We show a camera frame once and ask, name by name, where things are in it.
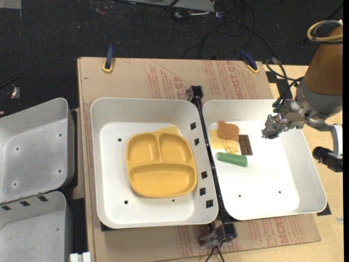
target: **blue clamp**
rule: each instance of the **blue clamp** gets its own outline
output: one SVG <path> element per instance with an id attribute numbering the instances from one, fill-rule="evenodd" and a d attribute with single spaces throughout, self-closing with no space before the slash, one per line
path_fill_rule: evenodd
<path id="1" fill-rule="evenodd" d="M 106 53 L 107 59 L 106 61 L 103 62 L 103 71 L 106 73 L 111 73 L 113 69 L 113 62 L 112 62 L 113 51 L 114 51 L 114 45 L 109 44 L 107 53 Z"/>
<path id="2" fill-rule="evenodd" d="M 249 68 L 251 72 L 257 74 L 260 71 L 259 67 L 256 64 L 256 61 L 248 52 L 244 50 L 240 52 L 240 58 L 247 64 L 247 68 Z"/>

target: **wire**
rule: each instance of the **wire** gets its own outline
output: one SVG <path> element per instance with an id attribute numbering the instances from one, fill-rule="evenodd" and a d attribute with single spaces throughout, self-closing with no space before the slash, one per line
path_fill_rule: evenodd
<path id="1" fill-rule="evenodd" d="M 171 9 L 175 6 L 175 4 L 176 4 L 178 1 L 179 1 L 179 0 L 173 0 L 173 1 L 170 3 L 170 5 L 166 8 L 166 10 L 164 10 L 163 15 L 165 15 L 165 14 L 167 13 L 168 10 L 171 10 Z"/>
<path id="2" fill-rule="evenodd" d="M 218 49 L 223 49 L 223 50 L 226 50 L 226 51 L 230 51 L 230 52 L 233 52 L 233 53 L 235 53 L 237 56 L 238 56 L 238 53 L 237 52 L 235 52 L 235 51 L 233 51 L 232 49 L 229 49 L 229 48 L 227 48 L 227 47 L 224 47 L 224 46 L 215 46 L 215 45 L 205 45 L 205 46 L 207 46 L 207 47 L 215 47 L 215 48 L 218 48 Z M 198 47 L 200 47 L 199 45 L 198 46 L 192 46 L 192 47 L 190 47 L 189 49 L 187 49 L 186 50 L 186 53 L 188 53 L 189 51 L 191 51 L 192 49 L 196 49 L 196 48 L 198 48 Z"/>
<path id="3" fill-rule="evenodd" d="M 317 22 L 309 27 L 306 36 L 309 40 L 314 41 L 316 43 L 322 44 L 342 44 L 343 42 L 343 34 L 328 36 L 328 37 L 317 37 L 316 32 L 323 27 L 324 25 L 337 25 L 342 26 L 343 23 L 337 20 L 324 20 Z"/>
<path id="4" fill-rule="evenodd" d="M 221 251 L 219 250 L 219 249 L 222 247 L 222 245 L 223 245 L 223 242 L 220 244 L 220 246 L 214 246 L 214 247 L 211 249 L 211 251 L 210 251 L 208 257 L 207 257 L 206 260 L 205 260 L 205 262 L 207 262 L 207 261 L 211 258 L 211 256 L 212 256 L 212 254 L 214 253 L 214 250 L 215 250 L 215 249 L 217 249 L 218 254 L 220 255 L 220 257 L 221 257 L 221 259 L 222 259 L 222 262 L 225 262 L 225 260 L 224 260 L 224 258 L 223 258 L 223 255 L 222 255 Z"/>
<path id="5" fill-rule="evenodd" d="M 194 11 L 192 11 L 192 10 L 189 11 L 189 14 L 192 15 L 192 16 L 196 16 L 196 15 L 208 15 L 208 14 L 210 14 L 210 13 L 211 13 L 210 11 L 205 11 L 205 12 L 203 12 L 203 13 L 196 13 L 196 12 L 194 12 Z"/>
<path id="6" fill-rule="evenodd" d="M 168 46 L 170 45 L 173 40 L 174 40 L 174 32 L 180 32 L 180 33 L 190 33 L 190 32 L 193 32 L 195 29 L 196 29 L 196 22 L 195 22 L 195 19 L 193 17 L 191 17 L 191 20 L 193 21 L 193 27 L 192 28 L 188 28 L 188 30 L 180 30 L 180 29 L 177 29 L 177 28 L 174 28 L 174 24 L 177 23 L 176 22 L 172 22 L 172 27 L 168 27 L 168 28 L 160 28 L 160 29 L 157 29 L 157 30 L 154 30 L 151 35 L 152 37 L 155 39 L 155 41 L 159 44 L 159 45 L 164 45 L 164 46 Z M 161 42 L 157 37 L 156 37 L 156 34 L 158 32 L 161 32 L 161 31 L 170 31 L 170 34 L 167 33 L 167 36 L 169 37 L 168 41 L 167 42 Z"/>
<path id="7" fill-rule="evenodd" d="M 245 27 L 249 31 L 255 33 L 268 46 L 268 48 L 272 52 L 273 56 L 276 57 L 276 53 L 274 52 L 273 48 L 269 45 L 269 43 L 258 32 L 256 32 L 254 29 L 252 29 L 251 27 L 247 26 L 246 24 L 242 23 L 241 21 L 239 21 L 237 19 L 234 19 L 233 17 L 225 16 L 224 18 L 230 19 L 230 20 L 232 20 L 232 21 L 242 25 L 243 27 Z"/>
<path id="8" fill-rule="evenodd" d="M 282 75 L 277 73 L 275 70 L 273 70 L 270 66 L 269 66 L 269 63 L 270 61 L 273 61 L 274 64 L 278 65 L 282 71 Z M 275 57 L 273 58 L 270 58 L 270 59 L 267 59 L 266 60 L 266 66 L 267 68 L 275 75 L 285 79 L 285 80 L 290 80 L 290 81 L 299 81 L 299 79 L 292 79 L 292 78 L 289 78 L 286 74 L 286 71 L 284 69 L 284 67 L 282 66 L 281 62 L 279 60 L 277 60 Z"/>
<path id="9" fill-rule="evenodd" d="M 20 77 L 19 74 L 20 74 L 20 73 L 17 73 L 16 75 L 14 75 L 14 76 L 12 76 L 12 77 L 10 77 L 10 78 L 8 78 L 8 79 L 6 79 L 6 80 L 0 82 L 0 88 L 1 88 L 1 87 L 4 87 L 5 85 L 9 84 L 9 83 L 12 82 L 12 81 L 18 79 L 18 78 Z"/>
<path id="10" fill-rule="evenodd" d="M 145 15 L 143 15 L 143 17 L 140 18 L 141 24 L 142 24 L 142 27 L 143 27 L 144 31 L 147 33 L 149 40 L 153 43 L 152 36 L 151 36 L 150 33 L 147 31 L 147 28 L 146 28 L 146 26 L 144 25 L 144 20 L 143 20 L 144 16 L 145 16 Z M 162 56 L 163 56 L 164 58 L 167 58 L 167 59 L 168 59 L 168 57 L 167 57 L 156 45 L 154 45 L 154 47 L 157 49 L 157 51 L 158 51 L 159 53 L 162 54 Z"/>

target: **cardboard sheet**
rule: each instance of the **cardboard sheet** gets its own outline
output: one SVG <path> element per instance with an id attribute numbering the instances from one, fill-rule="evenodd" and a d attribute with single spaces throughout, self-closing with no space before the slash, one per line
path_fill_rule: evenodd
<path id="1" fill-rule="evenodd" d="M 201 85 L 204 101 L 211 99 L 271 99 L 263 65 L 253 74 L 242 61 L 201 61 L 175 59 L 114 59 L 111 74 L 102 71 L 103 58 L 78 59 L 80 107 L 86 141 L 92 230 L 90 251 L 97 262 L 160 261 L 207 255 L 198 238 L 209 234 L 206 225 L 136 228 L 102 231 L 97 215 L 91 104 L 101 97 L 184 99 L 191 85 Z M 313 215 L 237 222 L 238 237 L 225 243 L 223 253 L 293 245 L 320 240 Z"/>

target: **green object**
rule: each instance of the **green object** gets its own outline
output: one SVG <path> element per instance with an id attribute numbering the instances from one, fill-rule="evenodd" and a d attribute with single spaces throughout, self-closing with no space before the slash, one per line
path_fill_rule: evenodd
<path id="1" fill-rule="evenodd" d="M 242 167 L 247 165 L 247 157 L 245 155 L 218 152 L 218 160 Z"/>

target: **yellow cardboard piece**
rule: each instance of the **yellow cardboard piece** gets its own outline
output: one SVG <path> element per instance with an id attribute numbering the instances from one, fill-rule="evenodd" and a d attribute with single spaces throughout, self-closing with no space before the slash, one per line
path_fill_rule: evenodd
<path id="1" fill-rule="evenodd" d="M 214 150 L 224 150 L 223 142 L 225 140 L 218 137 L 217 130 L 212 129 L 209 131 L 209 141 L 211 148 Z"/>
<path id="2" fill-rule="evenodd" d="M 225 140 L 223 146 L 227 153 L 237 154 L 239 152 L 238 142 L 233 140 Z"/>

